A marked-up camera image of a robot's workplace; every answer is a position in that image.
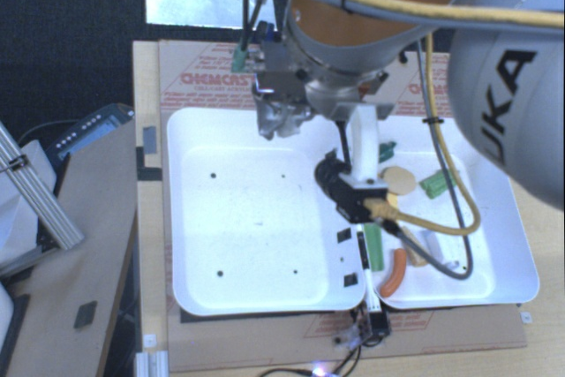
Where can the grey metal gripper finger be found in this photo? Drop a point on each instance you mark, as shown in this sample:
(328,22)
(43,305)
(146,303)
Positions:
(296,121)
(270,123)

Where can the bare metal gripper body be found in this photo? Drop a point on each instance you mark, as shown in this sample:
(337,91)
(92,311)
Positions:
(329,95)

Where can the dark green toy vegetable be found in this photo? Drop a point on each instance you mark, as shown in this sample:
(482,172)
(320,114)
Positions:
(387,150)

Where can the white plastic tray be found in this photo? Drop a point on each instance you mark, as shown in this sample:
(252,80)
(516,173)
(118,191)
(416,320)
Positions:
(494,260)
(251,225)

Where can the tan round biscuit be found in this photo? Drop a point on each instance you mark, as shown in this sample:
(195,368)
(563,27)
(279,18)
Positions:
(401,180)

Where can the light green ridged toy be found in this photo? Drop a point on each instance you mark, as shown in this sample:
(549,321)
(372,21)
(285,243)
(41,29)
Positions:
(434,186)

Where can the green toy stick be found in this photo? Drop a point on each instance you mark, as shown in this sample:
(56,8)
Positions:
(375,249)

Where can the thin black and white rod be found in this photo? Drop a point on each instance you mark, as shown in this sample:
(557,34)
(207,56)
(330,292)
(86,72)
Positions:
(365,256)

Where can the tan toy bread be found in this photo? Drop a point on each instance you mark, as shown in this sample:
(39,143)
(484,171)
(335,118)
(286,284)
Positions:
(416,254)

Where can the orange toy sausage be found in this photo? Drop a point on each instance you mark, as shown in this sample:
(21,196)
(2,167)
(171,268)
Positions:
(396,271)

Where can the white packet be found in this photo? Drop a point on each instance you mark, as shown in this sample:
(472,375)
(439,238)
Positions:
(434,245)

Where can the brown cardboard board red print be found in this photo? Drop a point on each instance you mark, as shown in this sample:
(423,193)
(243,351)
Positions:
(273,344)

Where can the black cylinder on white bracket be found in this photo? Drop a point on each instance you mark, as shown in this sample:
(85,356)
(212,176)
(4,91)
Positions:
(362,145)

